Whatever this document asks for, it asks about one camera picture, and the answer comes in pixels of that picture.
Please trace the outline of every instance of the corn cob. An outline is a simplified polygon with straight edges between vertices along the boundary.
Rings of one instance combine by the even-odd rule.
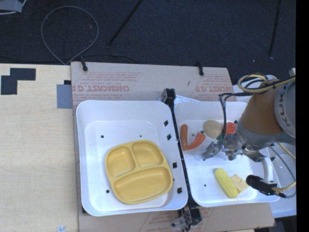
[[[236,198],[238,196],[237,189],[231,178],[228,176],[227,172],[223,168],[217,168],[214,173],[217,181],[219,182],[226,195],[230,199]]]

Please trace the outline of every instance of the black pole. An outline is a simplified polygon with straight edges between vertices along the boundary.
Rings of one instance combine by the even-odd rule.
[[[108,41],[108,47],[110,47],[112,45],[112,43],[114,42],[114,40],[116,39],[116,37],[118,36],[118,34],[121,32],[121,30],[125,27],[125,25],[128,23],[128,21],[131,19],[131,17],[133,16],[133,14],[136,12],[136,10],[138,9],[138,7],[141,5],[141,3],[144,0],[139,0],[138,3],[135,5],[135,7],[133,8],[133,10],[131,11],[131,13],[128,15],[128,17],[125,19],[125,21],[122,23],[122,25],[120,26],[120,28],[118,29],[118,31],[114,34],[114,36]]]
[[[282,7],[282,0],[278,0],[278,3],[277,3],[277,12],[276,12],[276,18],[275,18],[275,25],[274,25],[274,29],[273,29],[273,32],[272,32],[270,47],[269,47],[269,51],[268,51],[268,55],[269,55],[270,57],[272,57],[272,48],[273,48],[274,42],[275,42],[276,30],[277,30],[278,19],[279,19],[279,12],[280,12],[280,8],[281,8],[281,7]]]

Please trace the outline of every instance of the wooden surface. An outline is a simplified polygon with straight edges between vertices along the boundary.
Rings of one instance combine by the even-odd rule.
[[[70,66],[0,64],[0,75],[10,68],[36,68],[36,80],[0,95],[0,231],[78,231],[73,114],[56,101]]]

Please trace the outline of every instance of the black fabric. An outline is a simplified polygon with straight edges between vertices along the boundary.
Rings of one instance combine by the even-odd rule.
[[[252,73],[282,79],[296,67],[296,0],[282,0],[281,6],[278,0],[143,0],[109,47],[139,1],[28,0],[22,13],[0,15],[0,63],[63,64],[47,47],[67,63],[95,40],[98,26],[96,42],[82,54],[86,62],[180,66],[200,62],[227,68],[233,84]],[[81,8],[95,21],[72,7],[45,19],[60,6]]]

